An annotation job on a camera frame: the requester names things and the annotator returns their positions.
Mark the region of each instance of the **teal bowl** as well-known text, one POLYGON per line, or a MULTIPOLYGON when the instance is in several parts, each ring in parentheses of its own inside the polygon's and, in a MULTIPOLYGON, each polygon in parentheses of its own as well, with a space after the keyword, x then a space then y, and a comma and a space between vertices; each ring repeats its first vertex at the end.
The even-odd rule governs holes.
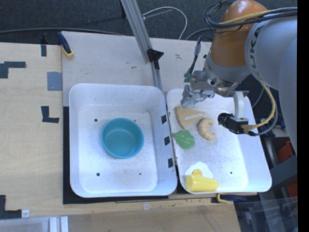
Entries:
POLYGON ((144 135, 134 121, 114 118, 103 126, 101 141, 106 152, 112 157, 126 159, 140 152, 144 144, 144 135))

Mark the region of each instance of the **black tape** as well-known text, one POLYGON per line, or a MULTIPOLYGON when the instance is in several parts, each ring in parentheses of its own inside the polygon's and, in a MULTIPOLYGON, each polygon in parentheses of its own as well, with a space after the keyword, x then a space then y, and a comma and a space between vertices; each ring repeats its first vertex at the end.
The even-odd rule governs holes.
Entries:
POLYGON ((169 163, 169 168, 171 168, 174 165, 173 158, 169 158, 168 163, 169 163))
POLYGON ((169 136, 164 139, 165 146, 170 143, 169 136))
POLYGON ((59 118, 49 117, 49 106, 41 106, 43 119, 42 122, 59 123, 59 118))
POLYGON ((47 56, 47 48, 46 45, 41 44, 41 56, 46 57, 47 56))
POLYGON ((9 77, 9 68, 25 68, 26 62, 12 62, 5 61, 3 64, 0 64, 0 78, 9 77))
POLYGON ((0 78, 8 78, 9 77, 9 67, 5 64, 0 64, 0 78))
POLYGON ((0 195, 0 219, 21 218, 22 210, 6 211, 5 210, 5 195, 0 195))
POLYGON ((161 121, 162 121, 162 124, 164 124, 164 123, 167 121, 166 115, 163 115, 163 116, 161 117, 161 121))
POLYGON ((46 37, 45 37, 46 35, 47 33, 42 34, 42 37, 40 38, 41 44, 48 44, 46 37))

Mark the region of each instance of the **silver leg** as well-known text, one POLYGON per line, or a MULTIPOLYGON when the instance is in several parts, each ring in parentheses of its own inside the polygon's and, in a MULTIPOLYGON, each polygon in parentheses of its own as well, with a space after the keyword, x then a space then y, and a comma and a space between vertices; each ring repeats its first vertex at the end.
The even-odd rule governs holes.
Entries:
POLYGON ((152 45, 142 15, 140 13, 140 9, 137 5, 137 2, 136 0, 120 0, 120 1, 126 13, 126 16, 129 20, 131 29, 133 31, 137 44, 140 48, 145 63, 151 62, 152 64, 154 85, 162 90, 161 77, 157 64, 158 59, 150 60, 149 55, 147 53, 149 49, 152 50, 152 45))

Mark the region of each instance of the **black clamp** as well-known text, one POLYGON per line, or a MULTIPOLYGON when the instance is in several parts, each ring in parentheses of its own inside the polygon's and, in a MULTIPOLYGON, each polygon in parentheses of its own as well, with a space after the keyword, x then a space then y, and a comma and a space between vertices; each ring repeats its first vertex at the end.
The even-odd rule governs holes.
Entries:
POLYGON ((159 52, 159 51, 156 51, 156 50, 153 50, 153 49, 147 50, 147 55, 148 55, 149 61, 154 62, 154 68, 156 70, 160 69, 158 60, 162 57, 163 54, 164 54, 163 52, 159 52))

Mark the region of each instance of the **white sink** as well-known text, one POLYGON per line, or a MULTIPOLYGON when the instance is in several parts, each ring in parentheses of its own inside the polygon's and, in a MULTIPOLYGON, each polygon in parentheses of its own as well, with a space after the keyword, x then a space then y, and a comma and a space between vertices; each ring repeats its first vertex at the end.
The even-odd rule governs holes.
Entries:
MULTIPOLYGON (((183 89, 176 88, 167 93, 171 133, 182 130, 175 114, 175 107, 181 105, 182 92, 183 89)), ((249 124, 255 124, 248 97, 244 98, 244 107, 249 124)), ((215 95, 213 98, 196 103, 194 109, 205 112, 203 117, 213 120, 214 125, 210 128, 212 133, 216 133, 216 139, 208 141, 199 135, 197 130, 199 120, 186 128, 194 137, 193 147, 182 149, 173 138, 179 179, 183 188, 192 194, 250 193, 269 190, 272 180, 260 137, 236 135, 218 123, 217 118, 220 113, 235 114, 234 99, 215 95), (213 178, 220 184, 217 190, 207 192, 187 190, 185 180, 188 173, 186 172, 199 162, 205 164, 207 170, 205 173, 211 174, 203 176, 213 178)))
POLYGON ((70 184, 84 198, 166 196, 177 186, 165 96, 153 86, 77 84, 70 102, 70 184), (117 117, 135 121, 144 145, 134 157, 105 152, 100 133, 117 117))

